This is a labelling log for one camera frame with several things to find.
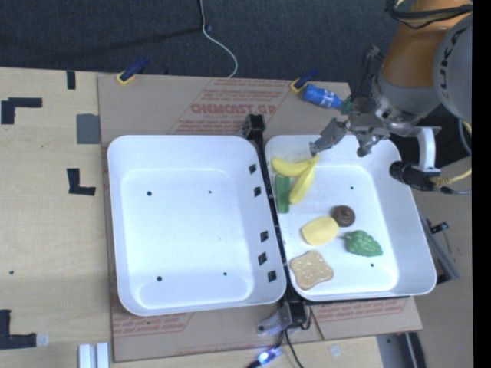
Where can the white plastic tray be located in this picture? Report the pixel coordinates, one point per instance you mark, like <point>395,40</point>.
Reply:
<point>184,224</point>
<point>364,213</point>

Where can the yellow banana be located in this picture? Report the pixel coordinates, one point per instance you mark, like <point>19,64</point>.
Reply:
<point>297,175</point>

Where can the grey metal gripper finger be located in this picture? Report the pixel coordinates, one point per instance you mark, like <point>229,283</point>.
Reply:
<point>328,136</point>
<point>366,146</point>

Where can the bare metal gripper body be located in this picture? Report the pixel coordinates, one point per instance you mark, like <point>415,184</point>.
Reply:
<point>377,123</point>

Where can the thin black rod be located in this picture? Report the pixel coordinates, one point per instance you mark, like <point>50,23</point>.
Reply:
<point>273,205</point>

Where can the brown chocolate doughnut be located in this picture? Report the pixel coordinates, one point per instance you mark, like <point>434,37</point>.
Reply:
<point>343,215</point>

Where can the yellow potato chip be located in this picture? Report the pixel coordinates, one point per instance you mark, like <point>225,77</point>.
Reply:
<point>319,230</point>

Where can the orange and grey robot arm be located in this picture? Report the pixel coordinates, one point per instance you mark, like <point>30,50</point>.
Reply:
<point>418,52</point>

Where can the tan bread slice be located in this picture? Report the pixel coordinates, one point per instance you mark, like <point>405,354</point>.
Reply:
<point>310,270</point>

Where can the brown cardboard board red print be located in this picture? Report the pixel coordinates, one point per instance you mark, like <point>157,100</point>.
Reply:
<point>153,106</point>

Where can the black cylinder on white bracket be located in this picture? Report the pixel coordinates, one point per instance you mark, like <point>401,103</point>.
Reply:
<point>420,167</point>

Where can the green bean pod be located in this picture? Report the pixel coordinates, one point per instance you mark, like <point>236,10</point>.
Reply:
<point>283,196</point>

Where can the green grapes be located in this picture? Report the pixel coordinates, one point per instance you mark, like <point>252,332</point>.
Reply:
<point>362,244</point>

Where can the blue plastic bottle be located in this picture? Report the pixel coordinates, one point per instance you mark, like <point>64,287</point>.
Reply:
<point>320,96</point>

